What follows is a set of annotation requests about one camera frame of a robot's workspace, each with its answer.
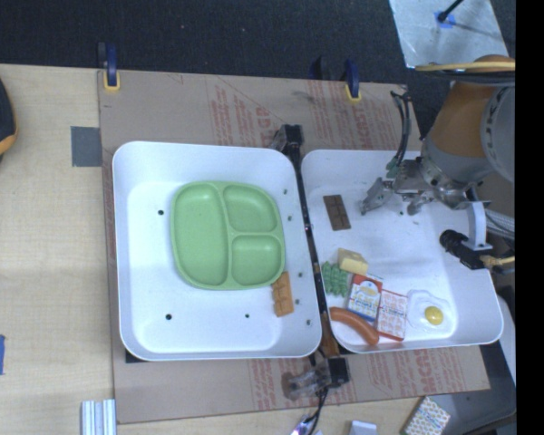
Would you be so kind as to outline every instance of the toy hot dog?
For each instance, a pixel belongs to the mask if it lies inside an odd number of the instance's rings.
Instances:
[[[332,321],[337,321],[352,327],[369,344],[379,343],[379,333],[359,314],[337,306],[331,306],[329,311]]]

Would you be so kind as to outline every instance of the light wood surface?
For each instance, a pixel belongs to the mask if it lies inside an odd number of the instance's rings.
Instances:
[[[96,70],[0,64],[0,77],[20,128],[0,164],[0,434],[78,434],[81,402],[113,397],[102,173],[73,167],[71,155],[71,127],[99,126]],[[346,435],[358,420],[395,434],[418,400],[327,406],[317,429]],[[166,420],[117,433],[284,435],[303,414]]]

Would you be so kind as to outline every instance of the cardboard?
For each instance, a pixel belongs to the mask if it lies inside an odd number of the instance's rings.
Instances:
[[[112,155],[131,140],[267,147],[283,124],[300,124],[303,153],[314,149],[396,150],[401,117],[390,91],[361,83],[351,103],[342,82],[171,72],[121,72],[121,88],[105,91],[98,76],[103,194],[112,324],[112,361],[119,423],[182,419],[316,406],[289,400],[282,378],[310,368],[305,359],[139,362],[119,334],[114,252]],[[418,133],[409,150],[418,150]],[[478,346],[349,354],[351,381],[326,404],[391,400],[486,390]]]

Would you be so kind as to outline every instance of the yellow clamp pad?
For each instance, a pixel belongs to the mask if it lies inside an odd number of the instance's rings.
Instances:
[[[117,85],[109,85],[109,80],[107,79],[107,72],[102,72],[102,85],[106,91],[118,91],[121,88],[121,78],[119,77],[119,72],[117,72]]]
[[[363,97],[361,97],[361,91],[359,91],[359,96],[358,97],[356,97],[356,98],[353,97],[353,95],[351,94],[351,89],[348,88],[347,83],[345,84],[345,92],[346,92],[346,98],[348,98],[348,100],[351,103],[358,103],[363,98]]]

